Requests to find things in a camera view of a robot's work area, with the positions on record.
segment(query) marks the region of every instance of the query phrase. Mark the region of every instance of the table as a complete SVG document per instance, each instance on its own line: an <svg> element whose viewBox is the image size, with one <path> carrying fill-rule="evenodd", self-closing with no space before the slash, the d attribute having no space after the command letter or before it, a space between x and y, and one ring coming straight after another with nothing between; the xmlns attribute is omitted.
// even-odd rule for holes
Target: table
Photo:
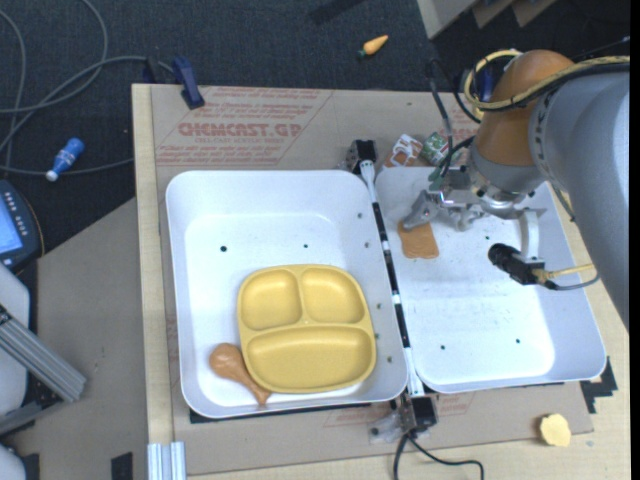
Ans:
<svg viewBox="0 0 640 480"><path fill-rule="evenodd" d="M146 368L146 396L147 396L147 424L149 443L168 444L176 440L179 432L176 431L175 417L173 413L175 404L172 402L172 386L170 377L169 356L170 350L167 341L167 319L165 308L165 279L163 279L161 236L158 232L160 226L159 208L161 202L158 199L158 186L156 176L156 152L154 143L154 102L152 94L158 91L154 86L136 84L132 87L134 141L136 160L136 190L138 209L138 232L140 240L140 269L142 290L142 314L144 328L144 354ZM322 106L326 110L327 105L335 108L340 102L350 108L347 114L354 116L357 112L367 112L367 105L373 103L388 109L389 115L376 116L367 124L350 129L348 115L336 118L331 124L335 130L339 130L347 143L351 138L375 137L380 141L382 150L390 147L393 133L415 133L416 130L427 129L434 124L436 115L433 108L429 109L430 101L427 95L414 93L392 93L364 91L332 91L333 99L326 100ZM363 120L352 119L362 123ZM327 126L321 126L323 132L328 132ZM295 155L295 147L290 154ZM311 168L313 161L318 158L305 160ZM579 236L568 222L564 222L568 230L572 250L578 264L588 261ZM475 446L448 447L438 450L438 455L444 459L464 460L475 459L481 461L486 469L487 478L521 478L521 479L564 479L564 478L630 478L630 384L629 384L629 341L628 333L618 318L604 288L597 284L587 290L589 299L598 325L600 327L605 347L610 357L611 365L616 376L618 390L614 396L599 399L596 402L597 413L592 416L593 432L585 432L574 435L571 446L568 448L555 448L543 445L535 439L501 442L496 444L483 444ZM505 426L517 422L505 421ZM535 433L534 421L524 422ZM235 427L246 426L245 422L230 423ZM307 445L313 445L313 435L309 435ZM367 457L353 457L342 460L327 460L322 450L318 449L316 461L305 457L304 464L289 463L280 466L274 462L263 464L259 468L244 469L243 471L226 471L218 473L191 474L190 478L201 480L213 480L224 478L327 478L329 476L353 479L387 478L391 477L392 457L389 455L394 446L383 448L383 452ZM226 453L223 443L210 443L210 450L215 454L217 450ZM473 466L464 466L468 478L476 478L477 471ZM407 453L403 455L400 468L401 478L424 478L425 476L438 476L439 478L456 478L453 471L445 466L426 461L420 454Z"/></svg>

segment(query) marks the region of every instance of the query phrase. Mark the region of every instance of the yellow plate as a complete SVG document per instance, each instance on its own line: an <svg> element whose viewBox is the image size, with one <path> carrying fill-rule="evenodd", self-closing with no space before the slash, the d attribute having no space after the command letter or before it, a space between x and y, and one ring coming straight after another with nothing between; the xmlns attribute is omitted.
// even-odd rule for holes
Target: yellow plate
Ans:
<svg viewBox="0 0 640 480"><path fill-rule="evenodd" d="M361 382L376 363L371 317L358 282L329 265L286 265L249 275L238 293L249 373L279 393Z"/></svg>

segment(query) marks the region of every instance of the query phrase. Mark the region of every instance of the black floor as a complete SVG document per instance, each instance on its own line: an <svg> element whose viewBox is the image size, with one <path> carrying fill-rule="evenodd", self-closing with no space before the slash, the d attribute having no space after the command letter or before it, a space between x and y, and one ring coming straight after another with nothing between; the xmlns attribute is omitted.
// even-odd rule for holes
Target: black floor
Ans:
<svg viewBox="0 0 640 480"><path fill-rule="evenodd" d="M596 55L630 54L630 42L608 45L630 36L631 0L559 0L523 28L511 10L482 30L465 13L433 41L416 0L87 1L104 20L106 57L170 63L184 55L203 85L427 91L424 68L431 58L455 77L502 48L547 48L573 58L593 49ZM78 96L12 120L6 109L15 108L22 69L16 28L26 55L22 107L42 102L98 62L104 38L81 0L0 0L0 11L0 169L30 201L50 250L135 195L130 161L101 167L132 157L130 84L144 81L143 63L107 65ZM393 39L374 61L358 61L363 41L385 33ZM438 81L446 89L441 75ZM86 144L75 170L90 172L46 181L41 173L73 136Z"/></svg>

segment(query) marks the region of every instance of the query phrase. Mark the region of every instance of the toy carrot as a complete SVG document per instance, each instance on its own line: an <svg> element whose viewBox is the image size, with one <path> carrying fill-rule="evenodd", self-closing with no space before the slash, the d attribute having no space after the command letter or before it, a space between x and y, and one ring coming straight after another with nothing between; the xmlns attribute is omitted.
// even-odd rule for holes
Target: toy carrot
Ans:
<svg viewBox="0 0 640 480"><path fill-rule="evenodd" d="M364 45L362 45L362 49L358 50L358 57L362 59L367 55L373 55L380 48L382 48L384 43L387 42L387 39L389 39L389 36L384 35L384 36L376 37L375 39L371 39L371 41L367 41L366 43L364 43Z"/></svg>

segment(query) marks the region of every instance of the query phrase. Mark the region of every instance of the blue marker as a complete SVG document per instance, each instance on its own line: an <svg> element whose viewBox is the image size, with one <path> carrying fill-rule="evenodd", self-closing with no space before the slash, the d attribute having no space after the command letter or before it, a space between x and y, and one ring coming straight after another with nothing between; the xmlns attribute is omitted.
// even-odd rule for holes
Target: blue marker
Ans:
<svg viewBox="0 0 640 480"><path fill-rule="evenodd" d="M76 137L69 139L67 145L56 155L53 161L53 167L47 172L46 178L49 181L56 181L62 172L73 165L73 162L76 161L76 158L78 158L83 151L84 143L80 139Z"/></svg>

